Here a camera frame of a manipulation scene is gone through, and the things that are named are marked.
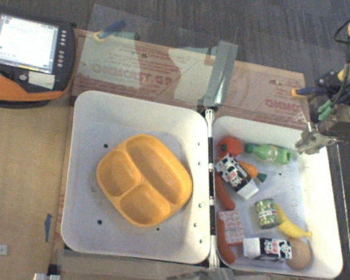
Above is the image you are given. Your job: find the green plastic bottle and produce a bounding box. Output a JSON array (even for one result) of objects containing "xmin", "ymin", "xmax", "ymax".
[{"xmin": 242, "ymin": 140, "xmax": 294, "ymax": 168}]

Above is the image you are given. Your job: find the orange carrot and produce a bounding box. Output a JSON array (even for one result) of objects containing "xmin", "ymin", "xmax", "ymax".
[{"xmin": 234, "ymin": 160, "xmax": 270, "ymax": 186}]

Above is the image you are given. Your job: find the white plastic tray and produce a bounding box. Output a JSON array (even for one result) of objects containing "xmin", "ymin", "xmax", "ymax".
[
  {"xmin": 48, "ymin": 87, "xmax": 236, "ymax": 276},
  {"xmin": 189, "ymin": 113, "xmax": 350, "ymax": 280}
]

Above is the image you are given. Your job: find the orange toy pepper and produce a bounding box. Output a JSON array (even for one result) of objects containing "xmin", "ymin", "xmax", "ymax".
[{"xmin": 215, "ymin": 134, "xmax": 246, "ymax": 165}]

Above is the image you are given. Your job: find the cow print milk carton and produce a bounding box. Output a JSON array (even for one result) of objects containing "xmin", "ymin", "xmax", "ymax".
[
  {"xmin": 240, "ymin": 232, "xmax": 296, "ymax": 267},
  {"xmin": 209, "ymin": 151, "xmax": 265, "ymax": 202}
]

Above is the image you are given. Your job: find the green can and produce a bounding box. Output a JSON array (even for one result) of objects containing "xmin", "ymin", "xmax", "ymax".
[{"xmin": 250, "ymin": 196, "xmax": 285, "ymax": 233}]

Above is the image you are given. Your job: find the yellow banana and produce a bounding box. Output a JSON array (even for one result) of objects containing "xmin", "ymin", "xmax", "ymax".
[{"xmin": 269, "ymin": 203, "xmax": 317, "ymax": 242}]

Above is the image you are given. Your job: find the red-brown sausage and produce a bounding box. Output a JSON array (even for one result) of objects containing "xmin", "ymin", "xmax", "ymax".
[
  {"xmin": 209, "ymin": 171, "xmax": 242, "ymax": 213},
  {"xmin": 209, "ymin": 217, "xmax": 244, "ymax": 266}
]

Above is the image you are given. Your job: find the pink printed packet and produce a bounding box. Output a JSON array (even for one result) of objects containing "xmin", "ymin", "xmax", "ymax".
[{"xmin": 212, "ymin": 207, "xmax": 250, "ymax": 248}]

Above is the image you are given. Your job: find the tan round bread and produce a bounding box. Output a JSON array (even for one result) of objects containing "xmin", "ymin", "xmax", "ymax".
[{"xmin": 283, "ymin": 236, "xmax": 316, "ymax": 273}]

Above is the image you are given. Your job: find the brown cardboard board, red print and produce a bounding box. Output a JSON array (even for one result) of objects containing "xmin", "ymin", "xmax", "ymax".
[{"xmin": 32, "ymin": 28, "xmax": 350, "ymax": 280}]

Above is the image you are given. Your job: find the orange divided plate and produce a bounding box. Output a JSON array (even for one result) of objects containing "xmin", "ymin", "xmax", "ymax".
[{"xmin": 87, "ymin": 126, "xmax": 202, "ymax": 236}]

